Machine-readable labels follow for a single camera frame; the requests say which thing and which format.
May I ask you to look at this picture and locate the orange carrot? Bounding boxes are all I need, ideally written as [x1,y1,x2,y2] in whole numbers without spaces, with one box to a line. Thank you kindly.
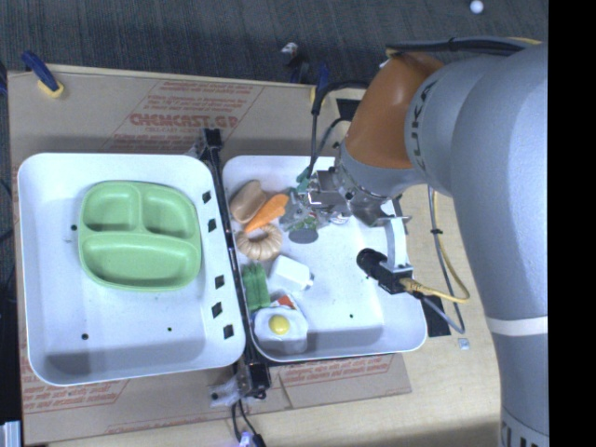
[243,193,291,235]

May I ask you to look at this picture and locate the black cylinder on white bracket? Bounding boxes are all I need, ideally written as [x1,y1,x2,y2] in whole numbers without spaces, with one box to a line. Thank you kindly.
[356,215,415,296]

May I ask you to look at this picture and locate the orange and white packet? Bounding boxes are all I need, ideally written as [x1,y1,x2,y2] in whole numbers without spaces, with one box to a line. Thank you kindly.
[271,293,300,312]

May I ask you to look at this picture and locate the white and yellow fried egg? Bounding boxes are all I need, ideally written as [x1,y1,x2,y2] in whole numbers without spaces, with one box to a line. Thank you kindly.
[252,305,310,356]

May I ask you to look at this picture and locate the white plastic tray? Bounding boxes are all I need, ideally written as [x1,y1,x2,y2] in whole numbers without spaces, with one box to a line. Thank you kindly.
[222,155,428,363]
[17,151,247,387]

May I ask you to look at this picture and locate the small can with colourful print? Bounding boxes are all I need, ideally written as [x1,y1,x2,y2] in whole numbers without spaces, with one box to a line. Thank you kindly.
[287,211,350,246]

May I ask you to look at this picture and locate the green divided plate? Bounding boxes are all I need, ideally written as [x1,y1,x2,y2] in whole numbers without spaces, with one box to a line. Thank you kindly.
[77,180,204,292]

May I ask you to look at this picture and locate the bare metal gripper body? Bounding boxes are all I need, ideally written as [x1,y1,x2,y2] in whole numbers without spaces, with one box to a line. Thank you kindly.
[305,169,398,227]

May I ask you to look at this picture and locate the tan ring doughnut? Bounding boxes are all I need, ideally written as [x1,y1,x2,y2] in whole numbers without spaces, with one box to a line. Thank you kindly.
[235,223,284,263]

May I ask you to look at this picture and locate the thin black and white rod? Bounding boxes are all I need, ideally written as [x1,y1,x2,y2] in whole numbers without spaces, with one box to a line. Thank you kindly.
[210,149,256,367]

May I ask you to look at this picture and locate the white carton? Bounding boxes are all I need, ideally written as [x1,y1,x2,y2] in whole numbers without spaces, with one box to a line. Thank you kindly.
[269,254,315,292]

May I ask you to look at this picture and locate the brown cardboard board, red print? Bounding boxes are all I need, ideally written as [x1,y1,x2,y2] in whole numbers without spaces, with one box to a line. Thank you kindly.
[7,62,413,446]

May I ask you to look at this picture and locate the black block with thin wires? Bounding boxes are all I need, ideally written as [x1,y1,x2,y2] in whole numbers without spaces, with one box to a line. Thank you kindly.
[198,127,224,161]
[235,360,274,400]

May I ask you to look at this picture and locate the tan bread roll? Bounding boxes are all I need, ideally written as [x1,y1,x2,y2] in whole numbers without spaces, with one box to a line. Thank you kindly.
[228,179,268,225]

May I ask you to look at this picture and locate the green asparagus bundle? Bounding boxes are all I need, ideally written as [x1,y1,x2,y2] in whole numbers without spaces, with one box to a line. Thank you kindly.
[241,263,272,314]

